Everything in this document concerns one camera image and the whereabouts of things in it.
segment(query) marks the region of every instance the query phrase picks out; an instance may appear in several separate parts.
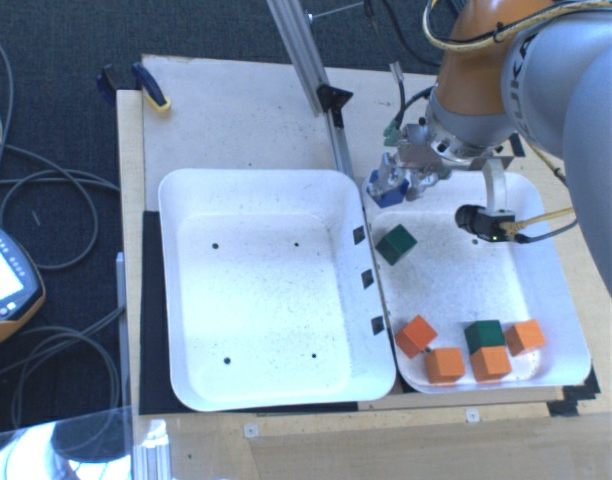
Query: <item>green connector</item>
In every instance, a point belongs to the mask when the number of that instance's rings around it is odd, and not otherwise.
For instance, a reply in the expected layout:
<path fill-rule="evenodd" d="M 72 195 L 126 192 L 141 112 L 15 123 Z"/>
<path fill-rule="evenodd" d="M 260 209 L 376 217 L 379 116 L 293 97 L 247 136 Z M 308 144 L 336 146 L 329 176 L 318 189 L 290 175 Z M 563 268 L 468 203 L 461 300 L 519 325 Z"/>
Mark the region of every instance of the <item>green connector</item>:
<path fill-rule="evenodd" d="M 413 238 L 404 226 L 399 224 L 379 241 L 375 249 L 377 249 L 390 265 L 394 265 L 407 254 L 416 243 L 417 240 Z"/>
<path fill-rule="evenodd" d="M 506 345 L 499 320 L 478 320 L 466 327 L 464 334 L 471 355 L 482 347 Z"/>
<path fill-rule="evenodd" d="M 393 119 L 384 130 L 384 146 L 395 147 L 399 139 L 400 131 L 397 127 L 397 122 Z"/>

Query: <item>orange cube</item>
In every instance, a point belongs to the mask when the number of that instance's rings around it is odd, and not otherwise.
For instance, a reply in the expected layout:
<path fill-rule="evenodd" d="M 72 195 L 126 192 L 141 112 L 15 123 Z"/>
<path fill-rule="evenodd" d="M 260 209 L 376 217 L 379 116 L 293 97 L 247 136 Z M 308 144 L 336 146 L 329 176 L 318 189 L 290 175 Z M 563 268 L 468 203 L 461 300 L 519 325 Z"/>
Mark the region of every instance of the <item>orange cube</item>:
<path fill-rule="evenodd" d="M 415 357 L 437 337 L 437 332 L 420 315 L 413 318 L 397 333 L 395 343 L 409 358 Z"/>
<path fill-rule="evenodd" d="M 537 320 L 518 322 L 504 332 L 504 339 L 511 355 L 526 354 L 546 344 Z"/>
<path fill-rule="evenodd" d="M 457 347 L 436 348 L 424 357 L 431 384 L 453 383 L 466 373 L 462 351 Z"/>
<path fill-rule="evenodd" d="M 480 348 L 470 356 L 470 364 L 478 382 L 499 380 L 512 370 L 506 347 L 503 345 Z"/>

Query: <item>block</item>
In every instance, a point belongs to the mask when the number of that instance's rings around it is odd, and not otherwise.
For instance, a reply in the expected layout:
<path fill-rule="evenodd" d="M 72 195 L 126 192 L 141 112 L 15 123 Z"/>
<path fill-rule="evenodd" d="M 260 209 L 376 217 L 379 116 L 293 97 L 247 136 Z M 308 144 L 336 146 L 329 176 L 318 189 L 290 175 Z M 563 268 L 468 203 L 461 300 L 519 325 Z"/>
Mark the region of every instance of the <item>block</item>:
<path fill-rule="evenodd" d="M 506 346 L 502 325 L 499 320 L 478 320 L 464 330 L 468 353 L 473 355 L 481 347 Z"/>
<path fill-rule="evenodd" d="M 542 329 L 534 318 L 512 325 L 504 332 L 504 338 L 513 357 L 533 352 L 546 344 Z"/>
<path fill-rule="evenodd" d="M 420 315 L 397 333 L 395 343 L 409 358 L 415 357 L 437 337 L 437 332 Z"/>
<path fill-rule="evenodd" d="M 382 238 L 375 249 L 390 264 L 395 265 L 414 246 L 417 240 L 401 224 L 395 226 Z"/>
<path fill-rule="evenodd" d="M 457 347 L 433 349 L 424 356 L 424 363 L 431 384 L 452 384 L 466 373 L 462 351 Z"/>
<path fill-rule="evenodd" d="M 481 347 L 470 356 L 470 364 L 478 382 L 499 380 L 512 370 L 505 345 Z"/>

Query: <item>white tray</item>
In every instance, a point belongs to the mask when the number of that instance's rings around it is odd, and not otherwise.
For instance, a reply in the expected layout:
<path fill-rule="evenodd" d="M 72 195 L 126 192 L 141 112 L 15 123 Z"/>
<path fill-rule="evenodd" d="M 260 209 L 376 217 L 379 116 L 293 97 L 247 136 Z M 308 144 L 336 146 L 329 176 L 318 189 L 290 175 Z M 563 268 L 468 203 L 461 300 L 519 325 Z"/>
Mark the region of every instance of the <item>white tray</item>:
<path fill-rule="evenodd" d="M 518 220 L 544 213 L 535 187 L 523 176 L 506 173 L 507 209 Z M 527 386 L 565 386 L 583 382 L 591 366 L 568 286 L 552 239 L 531 244 L 489 243 L 455 224 L 463 204 L 486 206 L 484 177 L 454 172 L 426 190 L 422 198 L 381 209 L 362 190 L 373 243 L 402 224 L 418 241 L 391 266 L 375 252 L 379 279 L 393 335 L 416 315 L 438 333 L 431 348 L 460 347 L 466 374 L 454 384 L 428 382 L 423 354 L 409 359 L 396 347 L 397 365 L 413 388 L 426 393 Z M 546 222 L 524 232 L 549 232 Z M 536 318 L 547 343 L 535 352 L 511 357 L 512 372 L 498 382 L 477 382 L 468 358 L 464 328 L 475 320 L 499 320 L 502 329 Z"/>
<path fill-rule="evenodd" d="M 373 400 L 392 388 L 395 362 L 349 178 L 181 169 L 161 182 L 159 210 L 181 402 L 219 411 Z"/>

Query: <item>dark floor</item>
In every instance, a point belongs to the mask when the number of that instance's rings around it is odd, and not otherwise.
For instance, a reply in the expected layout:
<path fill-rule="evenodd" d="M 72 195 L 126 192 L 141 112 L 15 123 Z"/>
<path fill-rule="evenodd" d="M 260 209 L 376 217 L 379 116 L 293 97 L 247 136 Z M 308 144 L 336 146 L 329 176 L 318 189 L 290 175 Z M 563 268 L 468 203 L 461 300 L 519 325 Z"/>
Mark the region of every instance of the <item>dark floor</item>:
<path fill-rule="evenodd" d="M 302 0 L 313 14 L 361 0 Z M 435 73 L 440 53 L 423 39 L 420 17 L 427 0 L 390 0 L 408 41 L 422 62 L 405 54 L 388 22 L 382 31 L 407 72 Z M 449 7 L 437 27 L 450 30 Z M 316 20 L 314 34 L 327 66 L 387 70 L 361 7 Z M 9 143 L 64 168 L 88 171 L 119 184 L 114 109 L 96 87 L 101 68 L 112 64 L 117 85 L 134 87 L 130 66 L 145 53 L 289 62 L 264 0 L 0 0 L 0 43 L 15 76 Z M 6 115 L 7 82 L 0 58 L 0 114 Z M 7 152 L 1 179 L 46 169 Z M 9 185 L 0 185 L 0 209 Z M 90 254 L 76 265 L 43 269 L 48 298 L 25 329 L 59 325 L 82 330 L 117 306 L 115 259 L 122 249 L 121 212 L 113 190 L 89 187 L 99 217 Z M 72 186 L 26 186 L 4 212 L 3 226 L 45 266 L 85 250 L 92 214 Z M 0 345 L 0 370 L 29 357 L 47 336 L 18 333 Z M 118 332 L 110 326 L 95 339 L 118 358 Z M 13 428 L 11 401 L 21 369 L 0 375 L 0 431 Z M 22 426 L 108 408 L 104 362 L 79 344 L 42 364 L 28 377 L 21 398 Z"/>

